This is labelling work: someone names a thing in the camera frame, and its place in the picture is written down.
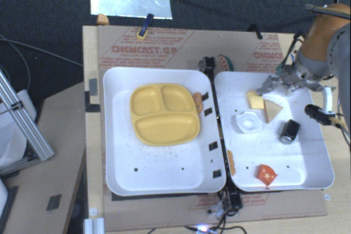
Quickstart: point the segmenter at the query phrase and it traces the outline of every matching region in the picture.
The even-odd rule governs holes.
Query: red object
[[[263,181],[267,186],[272,183],[272,181],[276,178],[277,174],[274,170],[267,165],[259,165],[257,178]]]

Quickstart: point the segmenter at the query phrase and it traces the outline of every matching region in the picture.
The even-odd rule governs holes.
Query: blue clamp
[[[148,27],[151,26],[154,20],[154,15],[148,14],[146,17],[143,26],[137,32],[137,39],[144,40],[146,35],[148,34]]]

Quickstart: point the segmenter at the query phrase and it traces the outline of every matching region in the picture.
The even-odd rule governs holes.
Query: wooden table
[[[66,233],[85,165],[83,83],[44,101],[38,127],[55,151],[4,181],[18,186],[4,233]],[[59,204],[47,210],[50,199]]]

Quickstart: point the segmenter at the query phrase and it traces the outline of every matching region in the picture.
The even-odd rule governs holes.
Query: black clip
[[[18,109],[21,109],[23,107],[23,103],[22,103],[22,101],[18,101],[15,104],[12,104],[11,107],[13,110],[18,110]]]
[[[258,26],[256,24],[252,24],[251,26],[248,27],[246,31],[254,31],[257,34],[258,39],[263,39],[262,34],[260,33]]]
[[[143,26],[137,32],[137,39],[144,40],[146,35],[148,34],[148,27],[152,25],[154,21],[154,15],[148,14],[146,17]]]

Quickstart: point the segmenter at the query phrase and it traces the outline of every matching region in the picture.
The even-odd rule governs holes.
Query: white container
[[[270,122],[265,122],[264,110],[250,109],[246,94],[255,91],[270,74],[221,72],[215,78],[217,100],[225,147],[233,153],[234,184],[248,192],[294,189],[324,189],[333,184],[334,172],[325,146],[320,125],[304,112],[312,98],[308,89],[285,95],[282,86],[264,94],[263,98],[283,107]],[[260,132],[244,134],[235,125],[235,116],[252,111],[264,123]],[[284,124],[292,119],[301,127],[290,145],[280,142]],[[260,164],[274,169],[278,176],[267,187],[256,178]]]
[[[174,83],[191,94],[208,93],[200,114],[200,132],[187,143],[150,146],[141,142],[132,126],[129,99],[140,86]],[[216,112],[209,79],[194,70],[114,67],[103,80],[106,135],[106,181],[121,196],[166,193],[208,193],[221,190],[226,176]],[[217,142],[217,148],[210,144]]]
[[[30,117],[34,120],[37,112],[26,90],[17,93]],[[7,110],[0,104],[0,112]],[[0,115],[0,168],[4,168],[23,158],[27,139],[17,126],[10,112]]]
[[[2,216],[2,213],[4,211],[4,207],[8,198],[8,191],[7,188],[5,187],[4,183],[0,179],[0,218]]]

